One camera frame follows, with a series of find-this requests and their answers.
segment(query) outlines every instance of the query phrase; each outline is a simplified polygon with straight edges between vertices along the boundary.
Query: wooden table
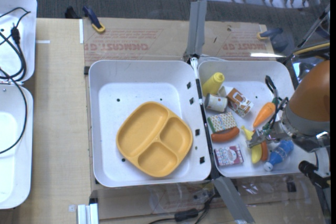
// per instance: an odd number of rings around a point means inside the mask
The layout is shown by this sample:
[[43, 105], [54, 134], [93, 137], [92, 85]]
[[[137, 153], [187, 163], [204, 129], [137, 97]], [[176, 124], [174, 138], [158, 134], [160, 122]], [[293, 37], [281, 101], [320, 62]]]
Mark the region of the wooden table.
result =
[[[31, 191], [20, 206], [0, 212], [0, 223], [75, 224], [77, 205], [88, 204], [93, 180], [80, 24], [77, 19], [39, 18], [36, 29], [35, 73], [24, 85], [34, 97]], [[285, 201], [250, 206], [256, 222], [271, 218], [272, 223], [324, 223], [314, 188], [308, 179], [301, 180], [306, 186], [304, 198], [295, 199], [294, 195]], [[148, 223], [165, 217], [121, 218], [102, 223]], [[235, 222], [226, 208], [217, 208], [210, 210], [202, 223]]]

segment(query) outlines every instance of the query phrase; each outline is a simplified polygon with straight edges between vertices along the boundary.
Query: cardboard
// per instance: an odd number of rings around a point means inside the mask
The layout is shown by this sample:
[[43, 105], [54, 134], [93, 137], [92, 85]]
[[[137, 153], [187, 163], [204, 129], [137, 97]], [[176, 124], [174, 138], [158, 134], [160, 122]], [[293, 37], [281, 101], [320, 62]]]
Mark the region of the cardboard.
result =
[[[96, 32], [83, 19], [85, 65], [99, 60], [182, 60], [187, 47], [189, 22], [153, 19], [99, 18], [105, 25]], [[241, 59], [251, 53], [274, 53], [269, 39], [258, 40], [266, 31], [258, 23], [205, 22], [204, 57]]]

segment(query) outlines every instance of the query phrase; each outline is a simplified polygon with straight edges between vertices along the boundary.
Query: blue clamp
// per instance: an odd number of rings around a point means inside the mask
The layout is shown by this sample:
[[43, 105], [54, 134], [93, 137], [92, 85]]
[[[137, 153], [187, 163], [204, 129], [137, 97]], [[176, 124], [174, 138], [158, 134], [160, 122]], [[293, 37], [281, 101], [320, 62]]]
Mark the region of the blue clamp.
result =
[[93, 12], [93, 10], [87, 6], [83, 7], [83, 11], [85, 12], [85, 15], [88, 16], [92, 22], [92, 27], [99, 33], [102, 33], [105, 31], [105, 26], [99, 22], [97, 16]]

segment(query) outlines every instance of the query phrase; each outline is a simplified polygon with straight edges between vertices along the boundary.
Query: yellow plate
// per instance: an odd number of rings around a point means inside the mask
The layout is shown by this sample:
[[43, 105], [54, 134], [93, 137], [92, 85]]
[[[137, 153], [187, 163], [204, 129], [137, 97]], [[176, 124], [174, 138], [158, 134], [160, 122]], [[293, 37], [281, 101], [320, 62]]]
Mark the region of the yellow plate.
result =
[[163, 177], [174, 171], [187, 155], [193, 134], [170, 109], [146, 102], [121, 125], [116, 143], [121, 154], [138, 169]]

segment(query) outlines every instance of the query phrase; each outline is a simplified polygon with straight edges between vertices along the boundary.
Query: white tray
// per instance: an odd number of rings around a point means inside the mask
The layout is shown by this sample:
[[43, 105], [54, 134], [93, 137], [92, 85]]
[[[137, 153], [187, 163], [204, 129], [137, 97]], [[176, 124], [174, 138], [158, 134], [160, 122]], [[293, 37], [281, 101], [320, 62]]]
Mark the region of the white tray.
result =
[[[35, 69], [36, 0], [0, 0], [0, 15], [21, 7], [0, 17], [0, 31], [6, 37], [11, 35], [13, 24], [20, 32], [20, 47], [26, 59], [27, 71], [22, 81], [29, 79]], [[20, 68], [20, 60], [13, 49], [4, 42], [0, 45], [0, 66], [8, 74]], [[25, 201], [30, 192], [33, 151], [33, 97], [21, 87], [27, 99], [28, 114], [25, 133], [19, 143], [10, 151], [0, 155], [0, 209], [14, 208]], [[24, 121], [24, 101], [15, 85], [0, 84], [0, 151], [11, 146], [19, 137]]]
[[[211, 162], [198, 102], [195, 75], [182, 61], [95, 62], [89, 70], [93, 171], [106, 187], [198, 182]], [[151, 177], [124, 161], [115, 143], [117, 131], [142, 103], [155, 101], [178, 115], [193, 132], [193, 145], [168, 176]]]
[[[281, 98], [290, 98], [294, 93], [287, 68], [276, 61], [205, 61], [198, 68], [201, 83], [204, 83], [215, 72], [224, 74], [224, 86], [236, 88], [254, 104], [253, 109], [244, 118], [238, 116], [230, 108], [226, 109], [226, 111], [232, 111], [239, 128], [244, 125], [247, 129], [252, 130], [253, 121], [261, 107], [266, 102], [272, 101], [274, 96], [265, 84], [266, 75], [271, 77]], [[207, 117], [219, 113], [206, 110]], [[280, 116], [281, 111], [278, 113], [277, 120], [280, 119]], [[275, 165], [273, 171], [267, 172], [263, 168], [263, 162], [257, 164], [251, 162], [250, 149], [246, 145], [243, 130], [240, 129], [240, 134], [231, 141], [213, 143], [213, 149], [231, 145], [240, 146], [244, 162], [239, 165], [217, 167], [222, 175], [230, 178], [300, 173], [298, 165], [301, 161], [306, 160], [313, 164], [316, 163], [314, 153], [307, 153], [295, 145], [294, 150], [284, 162]], [[275, 146], [274, 143], [269, 144], [269, 150]]]
[[[30, 192], [33, 143], [33, 97], [25, 94], [28, 114], [26, 131], [20, 142], [0, 155], [0, 209], [23, 203]], [[0, 86], [0, 151], [10, 147], [20, 136], [25, 117], [24, 100], [13, 85]]]

